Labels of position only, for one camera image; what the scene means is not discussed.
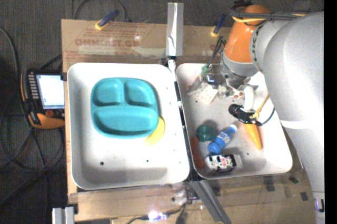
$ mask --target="blue clamp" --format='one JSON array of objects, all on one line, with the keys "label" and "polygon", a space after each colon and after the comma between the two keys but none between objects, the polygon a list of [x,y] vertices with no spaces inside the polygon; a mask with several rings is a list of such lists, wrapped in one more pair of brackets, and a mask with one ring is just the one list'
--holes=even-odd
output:
[{"label": "blue clamp", "polygon": [[102,30],[104,27],[108,25],[108,23],[115,19],[115,17],[119,14],[119,11],[115,9],[114,11],[111,11],[109,14],[105,15],[103,19],[99,20],[97,23],[95,23],[95,26],[98,30]]},{"label": "blue clamp", "polygon": [[219,20],[217,20],[214,23],[212,31],[211,31],[212,36],[215,36],[215,37],[219,36],[220,29],[221,29],[221,26],[222,26],[223,22],[225,21],[225,18],[226,18],[226,15],[221,14],[221,17],[219,18]]}]

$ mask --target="orange handheld controller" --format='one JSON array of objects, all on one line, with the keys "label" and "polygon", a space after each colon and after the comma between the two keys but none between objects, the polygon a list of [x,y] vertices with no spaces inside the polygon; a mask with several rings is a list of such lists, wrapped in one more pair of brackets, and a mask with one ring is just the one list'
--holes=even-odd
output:
[{"label": "orange handheld controller", "polygon": [[56,129],[65,125],[60,72],[27,69],[21,75],[21,94],[33,127]]}]

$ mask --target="white tray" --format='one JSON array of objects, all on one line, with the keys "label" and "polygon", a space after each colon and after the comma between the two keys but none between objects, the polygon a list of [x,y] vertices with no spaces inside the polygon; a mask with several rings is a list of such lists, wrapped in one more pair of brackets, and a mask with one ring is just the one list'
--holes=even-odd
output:
[{"label": "white tray", "polygon": [[[182,64],[176,70],[176,77],[183,103],[186,130],[189,137],[196,135],[196,129],[205,123],[216,127],[217,131],[226,129],[230,124],[238,120],[229,114],[228,108],[232,103],[243,104],[243,100],[234,98],[219,99],[217,96],[211,104],[204,104],[197,96],[187,95],[187,88],[193,83],[201,72],[203,64]],[[254,75],[250,82],[259,87],[255,91],[255,109],[263,102],[267,95],[264,77],[261,73]],[[269,99],[262,112],[259,121],[264,122],[273,110],[273,104]],[[275,112],[271,120],[260,127],[260,138],[263,149],[257,150],[253,142],[244,130],[243,124],[234,138],[223,150],[224,154],[239,155],[242,167],[234,169],[231,173],[210,175],[206,168],[194,167],[201,177],[206,179],[234,178],[244,176],[261,176],[288,172],[292,167],[292,157],[282,126]],[[199,143],[199,152],[203,158],[207,156],[209,142]]]},{"label": "white tray", "polygon": [[[158,96],[165,133],[153,146],[145,138],[118,139],[99,134],[92,123],[90,96],[107,77],[148,81]],[[161,65],[78,63],[67,75],[71,166],[74,182],[84,190],[166,184],[184,181],[190,171],[174,81]]]}]

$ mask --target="teal plate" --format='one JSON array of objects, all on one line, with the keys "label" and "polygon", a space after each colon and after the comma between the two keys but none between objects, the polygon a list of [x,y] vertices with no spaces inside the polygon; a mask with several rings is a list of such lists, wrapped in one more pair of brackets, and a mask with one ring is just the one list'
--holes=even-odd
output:
[{"label": "teal plate", "polygon": [[158,124],[155,93],[148,82],[140,79],[98,81],[92,89],[90,105],[95,129],[107,137],[146,137]]}]

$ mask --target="metal bracket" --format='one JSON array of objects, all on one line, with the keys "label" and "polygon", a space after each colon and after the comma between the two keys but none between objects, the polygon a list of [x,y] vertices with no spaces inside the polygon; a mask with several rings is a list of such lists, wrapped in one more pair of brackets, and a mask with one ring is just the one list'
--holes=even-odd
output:
[{"label": "metal bracket", "polygon": [[183,55],[184,4],[168,3],[166,56]]},{"label": "metal bracket", "polygon": [[75,224],[74,207],[53,208],[52,224]]},{"label": "metal bracket", "polygon": [[214,222],[231,224],[231,220],[227,216],[226,212],[223,210],[223,207],[219,203],[216,195],[214,194],[214,191],[212,190],[207,180],[193,181],[189,182],[189,184],[205,204]]}]

